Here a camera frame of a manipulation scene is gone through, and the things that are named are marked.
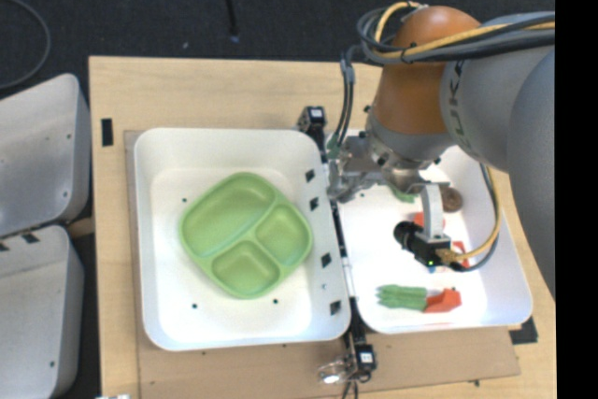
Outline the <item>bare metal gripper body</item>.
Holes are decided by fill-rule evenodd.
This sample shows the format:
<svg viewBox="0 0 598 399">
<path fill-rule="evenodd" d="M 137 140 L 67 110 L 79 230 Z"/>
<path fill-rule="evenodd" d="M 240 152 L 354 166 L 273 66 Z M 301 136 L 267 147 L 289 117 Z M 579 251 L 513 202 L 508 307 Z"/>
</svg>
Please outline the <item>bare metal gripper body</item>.
<svg viewBox="0 0 598 399">
<path fill-rule="evenodd" d="M 360 133 L 348 137 L 330 162 L 328 196 L 346 203 L 375 185 L 401 194 L 418 194 L 421 172 L 439 158 L 438 135 Z"/>
</svg>

